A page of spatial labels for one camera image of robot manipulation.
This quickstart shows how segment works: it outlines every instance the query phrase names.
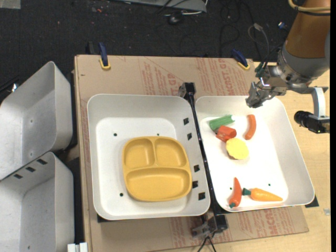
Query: orange toy carrot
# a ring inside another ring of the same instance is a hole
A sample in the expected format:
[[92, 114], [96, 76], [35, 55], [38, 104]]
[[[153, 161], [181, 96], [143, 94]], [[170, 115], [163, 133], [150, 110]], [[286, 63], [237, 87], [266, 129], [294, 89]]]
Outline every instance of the orange toy carrot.
[[252, 190], [243, 188], [243, 195], [250, 195], [252, 200], [260, 202], [277, 202], [283, 200], [281, 197], [260, 188], [253, 188]]
[[222, 125], [219, 127], [216, 137], [226, 142], [227, 140], [236, 137], [237, 131], [234, 128]]
[[240, 183], [238, 181], [238, 179], [235, 177], [234, 178], [234, 187], [233, 187], [233, 194], [232, 197], [229, 200], [229, 206], [230, 208], [233, 207], [238, 207], [238, 205], [240, 204], [240, 201], [242, 200], [242, 187], [240, 186]]
[[256, 117], [253, 114], [247, 115], [247, 119], [248, 119], [249, 128], [244, 138], [245, 140], [250, 140], [253, 137], [254, 133], [256, 132], [257, 121], [256, 121]]

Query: black floor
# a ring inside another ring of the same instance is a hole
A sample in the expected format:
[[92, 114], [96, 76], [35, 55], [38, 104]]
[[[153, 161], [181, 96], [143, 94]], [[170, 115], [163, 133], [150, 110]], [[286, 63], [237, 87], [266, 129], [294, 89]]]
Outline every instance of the black floor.
[[[281, 44], [295, 11], [287, 0], [209, 0], [207, 13], [184, 16], [170, 25], [170, 8], [104, 0], [21, 0], [21, 9], [0, 8], [0, 87], [17, 83], [52, 60], [64, 73], [73, 70], [74, 56], [85, 53], [88, 41], [104, 42], [109, 55], [231, 57], [236, 48], [246, 58], [267, 53], [264, 35], [248, 29], [263, 27], [269, 44]], [[275, 60], [276, 53], [270, 56]], [[9, 94], [7, 87], [0, 100]]]

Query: yellow toy lemon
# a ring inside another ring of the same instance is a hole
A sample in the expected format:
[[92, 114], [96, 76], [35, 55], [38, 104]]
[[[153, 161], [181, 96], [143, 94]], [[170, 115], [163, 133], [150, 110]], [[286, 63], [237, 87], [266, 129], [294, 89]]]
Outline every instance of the yellow toy lemon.
[[229, 155], [237, 160], [246, 159], [249, 155], [246, 143], [239, 138], [226, 141], [226, 150]]

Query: white bin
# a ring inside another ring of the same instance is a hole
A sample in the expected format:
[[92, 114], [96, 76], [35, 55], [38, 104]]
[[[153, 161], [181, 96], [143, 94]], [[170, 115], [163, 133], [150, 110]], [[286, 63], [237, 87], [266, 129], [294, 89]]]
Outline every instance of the white bin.
[[71, 138], [70, 83], [51, 61], [0, 106], [0, 180]]
[[[306, 205], [314, 200], [315, 191], [286, 110], [278, 98], [264, 102], [260, 108], [249, 108], [247, 96], [204, 96], [196, 100], [195, 110], [208, 160], [217, 202], [229, 212]], [[236, 138], [244, 141], [249, 156], [233, 160], [226, 144], [215, 137], [209, 121], [232, 114]], [[250, 140], [244, 139], [249, 127], [246, 116], [254, 114], [257, 130]], [[254, 187], [283, 198], [281, 202], [259, 202], [244, 196], [239, 207], [230, 208], [234, 178], [241, 188]]]
[[51, 152], [0, 181], [0, 251], [65, 252], [75, 238], [73, 184]]
[[[178, 96], [98, 94], [88, 102], [93, 203], [107, 220], [197, 216], [207, 212], [210, 197], [203, 158], [189, 103]], [[178, 140], [190, 162], [197, 187], [166, 202], [140, 202], [127, 193], [122, 149], [142, 136]]]

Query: yellow divided plate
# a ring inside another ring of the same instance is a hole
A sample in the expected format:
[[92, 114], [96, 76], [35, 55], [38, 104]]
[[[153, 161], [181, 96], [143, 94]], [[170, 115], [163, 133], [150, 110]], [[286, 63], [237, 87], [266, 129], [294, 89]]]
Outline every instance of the yellow divided plate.
[[122, 167], [127, 191], [139, 201], [175, 200], [187, 195], [192, 187], [188, 157], [173, 138], [131, 139], [123, 148]]

